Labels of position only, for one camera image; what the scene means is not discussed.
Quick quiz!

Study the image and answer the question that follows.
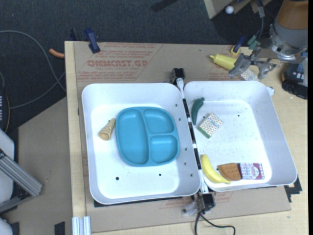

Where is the small patterned white packet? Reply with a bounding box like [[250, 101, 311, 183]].
[[241, 69, 259, 82]]

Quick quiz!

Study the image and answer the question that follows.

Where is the brown cardboard board red print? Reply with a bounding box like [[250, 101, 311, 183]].
[[73, 41, 292, 233]]

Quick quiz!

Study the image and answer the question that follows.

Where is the thin black and white rod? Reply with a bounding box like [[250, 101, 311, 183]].
[[176, 77, 207, 194]]

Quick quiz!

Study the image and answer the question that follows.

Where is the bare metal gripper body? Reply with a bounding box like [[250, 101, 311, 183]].
[[251, 37, 308, 64]]

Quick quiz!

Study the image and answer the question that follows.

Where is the white plastic tray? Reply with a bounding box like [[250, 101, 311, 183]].
[[183, 80, 298, 192], [81, 82, 201, 205]]

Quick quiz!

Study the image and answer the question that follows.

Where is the patterned packet with green edge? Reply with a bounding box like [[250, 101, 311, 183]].
[[197, 113, 224, 139]]

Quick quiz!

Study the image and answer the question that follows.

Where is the yellow banana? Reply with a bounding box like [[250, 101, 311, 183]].
[[200, 154, 231, 185]]

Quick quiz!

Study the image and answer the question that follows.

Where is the blue divided plate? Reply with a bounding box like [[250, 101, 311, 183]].
[[115, 106, 180, 167]]

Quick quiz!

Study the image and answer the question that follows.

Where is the tan ice cream cone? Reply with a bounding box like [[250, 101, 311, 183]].
[[98, 117, 117, 141]]

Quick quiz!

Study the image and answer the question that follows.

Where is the green chili pepper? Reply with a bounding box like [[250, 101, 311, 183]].
[[191, 97, 205, 126]]

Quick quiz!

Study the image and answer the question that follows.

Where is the red and white carton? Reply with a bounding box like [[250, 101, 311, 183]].
[[239, 162, 265, 180]]

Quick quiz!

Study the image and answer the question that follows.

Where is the yellow mustard bottle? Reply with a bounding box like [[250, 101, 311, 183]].
[[209, 53, 238, 71]]

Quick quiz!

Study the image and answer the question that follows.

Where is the brown waffle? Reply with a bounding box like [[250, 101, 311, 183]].
[[217, 163, 243, 182]]

